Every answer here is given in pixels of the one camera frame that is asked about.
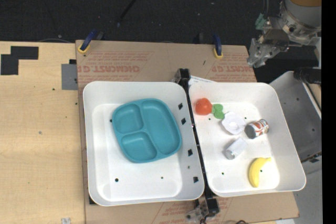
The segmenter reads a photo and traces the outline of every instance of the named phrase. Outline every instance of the banana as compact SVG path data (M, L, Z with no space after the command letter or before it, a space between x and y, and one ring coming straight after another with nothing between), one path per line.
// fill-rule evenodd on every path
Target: banana
M256 158L249 169L248 178L253 187L257 188L259 186L259 174L260 169L264 166L265 163L270 162L271 157L269 158Z

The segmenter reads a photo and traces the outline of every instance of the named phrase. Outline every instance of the white plastic object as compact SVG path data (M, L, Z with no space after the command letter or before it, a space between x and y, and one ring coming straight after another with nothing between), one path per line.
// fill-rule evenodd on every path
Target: white plastic object
M225 113L225 117L222 120L222 125L228 132L236 135L244 130L246 122L240 115L233 111L229 111Z
M225 157L227 157L227 159L235 159L247 146L247 142L243 138L238 137L238 139L225 150Z
M171 110L180 128L182 146L175 154L149 163L128 160L110 120L122 104L157 98ZM173 82L107 82L87 84L83 91L88 185L90 197L102 206L156 201L194 200L204 180L184 89Z
M246 122L267 119L269 132L258 139L238 134L248 147L234 161L223 156L232 135L212 114L194 113L200 148L210 189L221 197L261 193L298 191L306 185L306 176L294 146L278 96L274 88L261 82L199 82L190 86L191 103L208 98L222 104L224 113L233 111ZM272 157L267 169L260 173L260 185L254 188L248 179L249 166L255 158Z

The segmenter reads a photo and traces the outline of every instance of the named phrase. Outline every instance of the teal divided plate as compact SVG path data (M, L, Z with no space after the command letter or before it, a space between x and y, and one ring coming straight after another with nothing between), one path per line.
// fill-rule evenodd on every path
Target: teal divided plate
M158 99L140 99L117 107L112 125L124 155L134 163L169 157L182 145L172 112Z

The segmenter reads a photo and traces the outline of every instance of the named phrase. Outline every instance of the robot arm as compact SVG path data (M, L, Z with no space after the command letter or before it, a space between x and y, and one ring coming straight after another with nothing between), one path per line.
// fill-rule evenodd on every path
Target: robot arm
M258 68L290 46L320 46L317 33L321 31L321 3L322 0L283 0L278 17L260 14L256 28L261 35L251 40L247 63Z

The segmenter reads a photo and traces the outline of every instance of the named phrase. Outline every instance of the cylindrical container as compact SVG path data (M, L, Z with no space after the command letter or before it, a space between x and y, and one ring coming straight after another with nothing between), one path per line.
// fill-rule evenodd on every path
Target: cylindrical container
M247 142L239 137L225 150L225 157L227 157L228 159L234 159L240 153L242 153L246 149L246 147Z
M250 139L254 139L262 134L267 134L268 130L268 123L264 119L247 124L244 129L246 135Z

